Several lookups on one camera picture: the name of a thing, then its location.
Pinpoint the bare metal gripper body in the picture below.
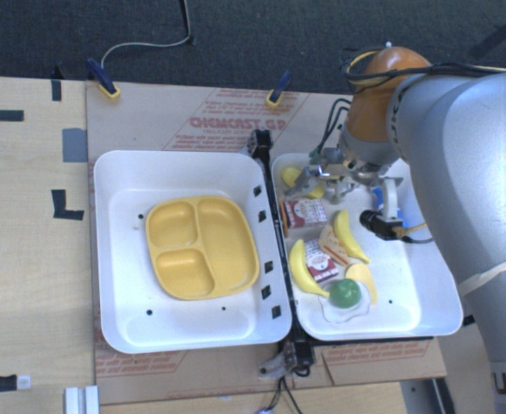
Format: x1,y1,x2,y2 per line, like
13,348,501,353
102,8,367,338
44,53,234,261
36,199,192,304
319,146,403,190

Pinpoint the yellow toy food piece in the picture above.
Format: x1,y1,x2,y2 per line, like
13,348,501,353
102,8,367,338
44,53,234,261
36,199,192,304
280,166,326,201

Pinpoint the red and white carton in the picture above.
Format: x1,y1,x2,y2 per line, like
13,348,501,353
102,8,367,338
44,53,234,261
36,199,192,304
279,198,328,237
303,239,340,285

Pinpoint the yellow banana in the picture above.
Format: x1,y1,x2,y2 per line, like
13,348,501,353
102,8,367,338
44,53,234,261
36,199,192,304
332,208,372,265
288,238,331,299

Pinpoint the tan toy sandwich slice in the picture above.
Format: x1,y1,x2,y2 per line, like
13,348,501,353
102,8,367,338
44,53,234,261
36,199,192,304
317,223,351,267

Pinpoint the thin black and white rod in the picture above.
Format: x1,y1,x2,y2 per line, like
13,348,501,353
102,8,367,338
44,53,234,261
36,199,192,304
259,155,301,381

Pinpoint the yellow toy wedge slice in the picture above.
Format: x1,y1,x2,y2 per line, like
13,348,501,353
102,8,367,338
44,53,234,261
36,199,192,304
344,261,379,306

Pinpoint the yellow divided plate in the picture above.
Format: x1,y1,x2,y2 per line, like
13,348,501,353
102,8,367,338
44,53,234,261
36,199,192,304
144,194,261,302

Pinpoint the green toy ball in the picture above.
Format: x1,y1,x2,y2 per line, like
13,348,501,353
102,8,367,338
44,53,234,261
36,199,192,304
328,278,362,310

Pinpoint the white plastic tray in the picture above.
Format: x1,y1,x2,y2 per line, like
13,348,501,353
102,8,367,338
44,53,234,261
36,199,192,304
271,152,465,342
92,149,294,355

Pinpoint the white toy fried egg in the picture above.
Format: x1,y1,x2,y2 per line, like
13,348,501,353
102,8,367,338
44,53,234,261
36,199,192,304
318,279,372,324

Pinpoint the brown cardboard board red print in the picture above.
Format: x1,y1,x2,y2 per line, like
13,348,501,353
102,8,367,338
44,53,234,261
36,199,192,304
84,79,448,405

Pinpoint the black cylinder on white bracket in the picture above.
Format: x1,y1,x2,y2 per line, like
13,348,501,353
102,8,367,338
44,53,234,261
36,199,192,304
359,178,407,242

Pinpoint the black block with thin wires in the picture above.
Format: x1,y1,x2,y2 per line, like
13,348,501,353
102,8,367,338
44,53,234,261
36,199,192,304
278,338,316,371
247,129,275,160

